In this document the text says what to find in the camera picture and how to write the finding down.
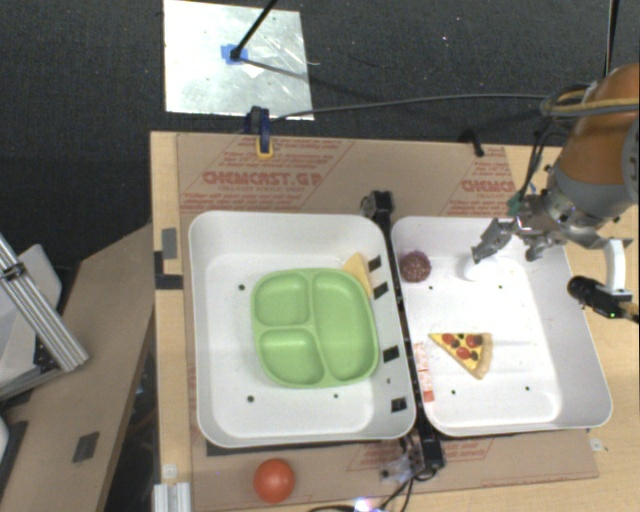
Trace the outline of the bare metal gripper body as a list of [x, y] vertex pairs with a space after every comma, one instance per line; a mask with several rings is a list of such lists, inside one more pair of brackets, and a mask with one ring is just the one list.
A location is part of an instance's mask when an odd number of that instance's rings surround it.
[[514, 234], [525, 237], [546, 236], [565, 245], [573, 242], [585, 249], [600, 249], [606, 239], [598, 230], [605, 220], [578, 208], [562, 192], [544, 192], [511, 199], [511, 216], [516, 222]]

